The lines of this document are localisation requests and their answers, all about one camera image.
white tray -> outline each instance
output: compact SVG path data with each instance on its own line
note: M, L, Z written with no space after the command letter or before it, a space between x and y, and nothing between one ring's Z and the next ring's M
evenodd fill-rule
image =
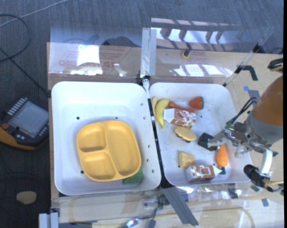
M175 134L175 125L167 124L166 128L162 128L156 123L167 180L178 187L249 181L243 172L243 167L246 164L252 164L250 155L246 153L241 158L235 158L236 147L232 146L231 142L226 144L229 158L228 165L225 167L226 174L219 174L211 181L189 183L186 180L185 169L178 167L179 152L193 155L197 165L216 164L215 151L209 151L197 143L202 133L214 136L224 129L228 120L236 115L230 92L217 84L155 83L150 87L151 98L157 97L158 100L166 98L183 107L189 107L188 102L197 96L204 98L204 108L196 111L196 124L191 128L197 136L196 141L186 143L178 138Z
M161 181L147 95L131 83L60 82L52 89L55 185L65 195L152 190ZM76 135L87 124L121 120L133 130L141 154L143 181L97 182L81 173Z

table surface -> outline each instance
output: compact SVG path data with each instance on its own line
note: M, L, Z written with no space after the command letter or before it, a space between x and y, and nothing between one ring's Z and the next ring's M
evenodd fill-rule
M243 57L242 53L229 53L226 60ZM279 72L271 72L267 69L271 60L282 58L278 54L256 54L249 64L253 66L257 81L253 81L249 71L241 71L237 78L230 83L230 91L236 111L238 111L249 99L248 89L256 90L260 95L276 78L281 76ZM68 78L60 78L48 74L48 86L52 86ZM51 160L51 198L52 206L60 207L59 223L79 223L96 221L92 227L120 227L124 226L132 217L140 217L137 227L147 227L150 214L155 206L153 202L156 193L117 193L101 195L82 195L75 197L59 197L59 191L54 183L54 146L52 135L52 106L49 99L50 114L50 160ZM271 181L284 179L283 167L283 140L273 144L271 150L279 154L273 158L270 168ZM262 154L250 153L253 165L260 166ZM264 189L254 191L250 183L236 185L238 198L231 198L226 187L212 187L211 190L200 189L188 194L188 206L199 227L217 228L247 228L247 227L284 227L284 196L280 192L270 193ZM165 205L157 210L154 217L156 227L191 227L181 223L177 214L170 205Z

gray floor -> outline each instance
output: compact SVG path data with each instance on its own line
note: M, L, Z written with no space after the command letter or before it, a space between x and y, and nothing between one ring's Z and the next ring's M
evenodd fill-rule
M0 14L23 16L58 1L62 0L0 0ZM29 35L20 20L0 28L0 47L7 55L22 49L30 36L28 47L11 58L19 68L9 59L1 60L5 55L0 51L0 112L5 105L23 94L47 106L46 43L62 39L56 36L54 28L67 28L76 33L80 25L85 25L88 30L115 27L120 28L121 34L127 35L128 31L150 27L151 18L272 28L273 33L263 46L264 52L279 53L283 49L284 0L70 0L24 17ZM10 19L10 16L0 16L0 24ZM127 43L129 41L120 41L117 45L127 46ZM33 152L0 143L0 157L12 173L34 175L49 186L48 143ZM5 173L8 173L8 169L0 161L0 175ZM37 227L36 219L31 224L16 219L34 219L37 213L44 212L42 209L47 205L45 199L49 198L48 193L38 185L38 181L20 177L1 179L0 200L15 199L16 190L12 188L15 185L23 191L37 190L37 203L26 211L15 202L2 202L0 228Z

red button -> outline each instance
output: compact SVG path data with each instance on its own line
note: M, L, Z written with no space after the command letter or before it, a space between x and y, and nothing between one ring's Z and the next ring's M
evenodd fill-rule
M1 128L5 131L7 131L9 129L9 124L8 123L2 123L1 124Z

yellow divided plate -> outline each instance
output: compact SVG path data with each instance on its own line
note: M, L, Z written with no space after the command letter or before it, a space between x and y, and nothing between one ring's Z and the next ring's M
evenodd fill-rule
M138 143L125 122L109 120L84 126L77 134L83 172L93 181L115 181L136 174L141 166Z

